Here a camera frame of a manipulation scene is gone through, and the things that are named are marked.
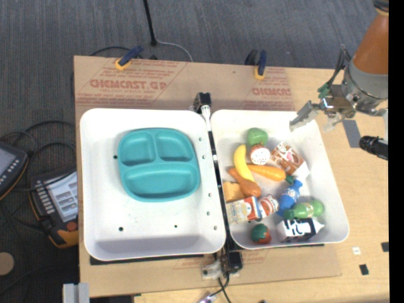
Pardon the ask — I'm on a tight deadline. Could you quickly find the brown cardboard board red print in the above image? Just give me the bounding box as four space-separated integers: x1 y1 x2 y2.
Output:
73 55 343 298

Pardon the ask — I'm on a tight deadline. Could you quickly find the teal divided plate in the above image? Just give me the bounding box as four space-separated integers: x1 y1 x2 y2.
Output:
117 127 202 203

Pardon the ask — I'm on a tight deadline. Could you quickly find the red and white sausage slice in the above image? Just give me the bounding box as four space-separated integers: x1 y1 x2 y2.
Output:
249 144 272 167

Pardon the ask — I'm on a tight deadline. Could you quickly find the green bottle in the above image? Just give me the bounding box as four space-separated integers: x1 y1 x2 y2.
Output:
282 199 326 220

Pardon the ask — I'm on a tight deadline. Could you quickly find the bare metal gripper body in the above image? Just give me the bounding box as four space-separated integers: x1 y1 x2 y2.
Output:
318 84 389 120

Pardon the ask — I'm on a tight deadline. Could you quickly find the thin black and white rod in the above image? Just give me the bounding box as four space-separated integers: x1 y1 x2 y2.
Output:
201 104 235 253

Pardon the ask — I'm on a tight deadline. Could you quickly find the yellow banana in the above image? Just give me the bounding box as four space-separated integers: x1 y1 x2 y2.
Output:
233 143 256 183

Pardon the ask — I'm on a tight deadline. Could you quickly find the orange carrot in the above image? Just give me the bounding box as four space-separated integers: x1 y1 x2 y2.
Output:
246 163 295 184

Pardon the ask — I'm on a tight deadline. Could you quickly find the orange and white carton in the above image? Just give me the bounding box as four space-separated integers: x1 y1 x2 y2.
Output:
225 196 263 225

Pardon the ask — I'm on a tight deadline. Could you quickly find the red and green strawberry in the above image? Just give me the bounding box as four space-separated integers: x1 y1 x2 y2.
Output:
250 223 273 246

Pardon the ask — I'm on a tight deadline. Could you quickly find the black and white carton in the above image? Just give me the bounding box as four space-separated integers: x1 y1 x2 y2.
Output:
275 217 326 244

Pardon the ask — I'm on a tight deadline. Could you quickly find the red and white can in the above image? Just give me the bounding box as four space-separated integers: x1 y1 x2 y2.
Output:
258 194 280 218

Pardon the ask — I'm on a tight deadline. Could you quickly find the brown chicken drumstick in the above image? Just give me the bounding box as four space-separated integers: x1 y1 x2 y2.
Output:
227 167 263 199

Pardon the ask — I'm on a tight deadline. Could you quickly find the black cylinder on white bracket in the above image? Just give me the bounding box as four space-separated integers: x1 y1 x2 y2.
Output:
359 107 389 162

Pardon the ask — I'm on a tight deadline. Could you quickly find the blue bottle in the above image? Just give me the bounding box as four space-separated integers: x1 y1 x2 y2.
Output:
275 179 304 218

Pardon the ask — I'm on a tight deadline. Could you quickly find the brown and white carton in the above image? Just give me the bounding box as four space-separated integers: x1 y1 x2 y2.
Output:
269 141 311 177

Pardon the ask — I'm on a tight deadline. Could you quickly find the white plastic tray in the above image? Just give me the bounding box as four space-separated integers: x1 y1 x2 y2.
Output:
209 109 350 251
79 107 227 262

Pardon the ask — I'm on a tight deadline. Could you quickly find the black block with thin wires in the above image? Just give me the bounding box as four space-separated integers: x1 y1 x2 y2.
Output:
193 92 213 114
220 250 244 273

